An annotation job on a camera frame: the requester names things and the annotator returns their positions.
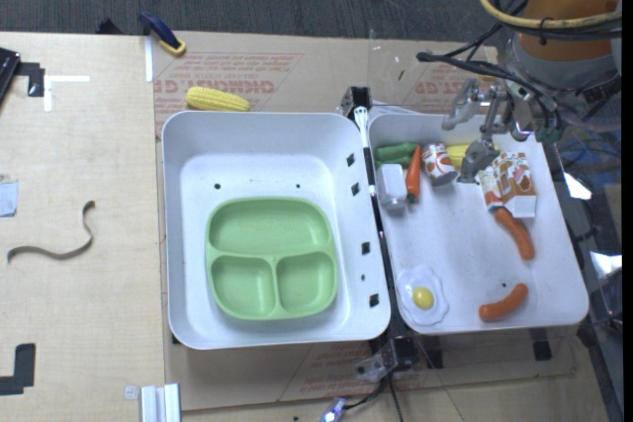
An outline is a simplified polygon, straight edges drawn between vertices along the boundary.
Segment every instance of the toy carrot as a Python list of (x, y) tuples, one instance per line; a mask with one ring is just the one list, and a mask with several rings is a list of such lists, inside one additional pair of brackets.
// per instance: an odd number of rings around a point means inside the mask
[(407, 184), (407, 201), (415, 203), (419, 198), (419, 173), (422, 158), (422, 148), (418, 144), (413, 151), (411, 162), (408, 165), (405, 183)]

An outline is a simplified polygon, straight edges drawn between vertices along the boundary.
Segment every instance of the metal bracket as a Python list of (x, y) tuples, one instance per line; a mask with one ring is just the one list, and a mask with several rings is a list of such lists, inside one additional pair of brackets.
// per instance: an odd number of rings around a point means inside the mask
[(364, 381), (379, 381), (391, 372), (406, 371), (420, 361), (410, 337), (390, 339), (374, 355), (354, 364), (356, 377)]
[(500, 93), (496, 87), (493, 87), (487, 95), (491, 102), (486, 119), (480, 126), (482, 136), (474, 140), (466, 150), (460, 175), (457, 178), (460, 183), (474, 183), (477, 173), (493, 163), (499, 155), (499, 150), (495, 149), (493, 144), (493, 134), (508, 131), (507, 118), (502, 119), (500, 123), (497, 122), (497, 111), (501, 103), (507, 101), (506, 93)]
[(354, 110), (358, 106), (363, 106), (369, 111), (372, 107), (372, 94), (368, 87), (350, 86), (345, 91), (345, 95), (340, 101), (338, 109), (341, 114), (354, 121)]
[(479, 80), (467, 79), (462, 84), (459, 93), (453, 99), (453, 110), (450, 115), (444, 117), (442, 128), (452, 130), (457, 124), (462, 124), (471, 119), (479, 110), (484, 96), (479, 91)]
[(180, 422), (182, 418), (178, 383), (144, 386), (139, 401), (140, 422)]

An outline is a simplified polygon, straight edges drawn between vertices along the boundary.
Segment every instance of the green divided plate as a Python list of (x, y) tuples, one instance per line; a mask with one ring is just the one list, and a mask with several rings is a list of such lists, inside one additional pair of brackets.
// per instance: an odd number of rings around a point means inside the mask
[(336, 247), (327, 217), (305, 199), (227, 201), (206, 231), (207, 276), (218, 306), (248, 320), (319, 313), (338, 287)]

